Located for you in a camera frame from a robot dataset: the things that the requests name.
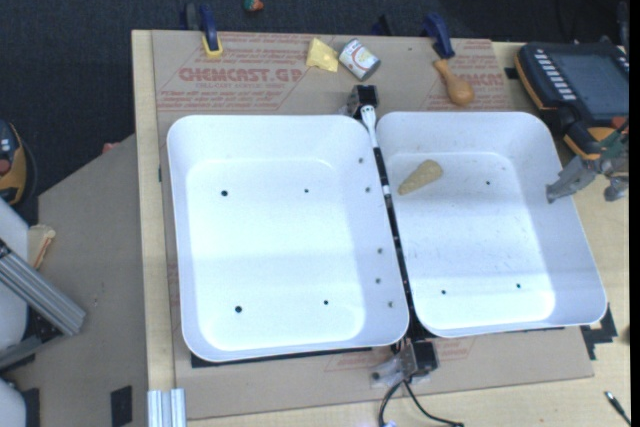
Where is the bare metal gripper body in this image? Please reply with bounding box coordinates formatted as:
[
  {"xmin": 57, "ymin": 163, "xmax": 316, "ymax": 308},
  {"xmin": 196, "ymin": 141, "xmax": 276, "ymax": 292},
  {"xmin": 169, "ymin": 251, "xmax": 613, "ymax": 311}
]
[{"xmin": 592, "ymin": 134, "xmax": 630, "ymax": 179}]

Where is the small white can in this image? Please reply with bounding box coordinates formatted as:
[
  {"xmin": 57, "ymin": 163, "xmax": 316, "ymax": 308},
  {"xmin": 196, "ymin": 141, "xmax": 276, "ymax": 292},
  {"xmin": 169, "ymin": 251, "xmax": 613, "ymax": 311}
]
[{"xmin": 337, "ymin": 37, "xmax": 382, "ymax": 83}]

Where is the white plastic tray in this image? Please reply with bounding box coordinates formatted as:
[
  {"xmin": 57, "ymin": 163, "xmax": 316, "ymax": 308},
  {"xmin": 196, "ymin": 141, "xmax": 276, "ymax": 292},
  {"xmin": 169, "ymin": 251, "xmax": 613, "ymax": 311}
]
[
  {"xmin": 165, "ymin": 114, "xmax": 411, "ymax": 363},
  {"xmin": 374, "ymin": 110, "xmax": 609, "ymax": 340}
]

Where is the tan chicken drumstick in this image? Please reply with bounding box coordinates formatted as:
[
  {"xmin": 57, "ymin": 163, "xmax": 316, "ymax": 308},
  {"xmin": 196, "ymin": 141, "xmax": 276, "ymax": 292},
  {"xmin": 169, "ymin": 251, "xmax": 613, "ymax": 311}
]
[{"xmin": 432, "ymin": 58, "xmax": 476, "ymax": 107}]

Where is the brown cardboard board red print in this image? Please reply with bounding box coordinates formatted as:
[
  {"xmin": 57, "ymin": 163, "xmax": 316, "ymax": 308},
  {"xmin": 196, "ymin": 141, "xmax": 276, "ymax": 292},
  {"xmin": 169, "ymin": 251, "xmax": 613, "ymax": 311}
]
[{"xmin": 149, "ymin": 29, "xmax": 596, "ymax": 421}]

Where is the yellow cheese wedge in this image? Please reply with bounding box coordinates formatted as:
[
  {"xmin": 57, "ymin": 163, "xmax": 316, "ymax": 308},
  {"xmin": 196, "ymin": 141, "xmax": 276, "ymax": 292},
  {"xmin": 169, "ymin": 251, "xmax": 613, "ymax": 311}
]
[{"xmin": 305, "ymin": 37, "xmax": 340, "ymax": 75}]

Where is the thin black and white rod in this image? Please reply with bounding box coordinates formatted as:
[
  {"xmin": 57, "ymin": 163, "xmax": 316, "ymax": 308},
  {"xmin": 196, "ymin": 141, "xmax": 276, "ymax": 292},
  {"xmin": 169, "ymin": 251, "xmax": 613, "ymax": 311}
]
[{"xmin": 360, "ymin": 105, "xmax": 417, "ymax": 342}]

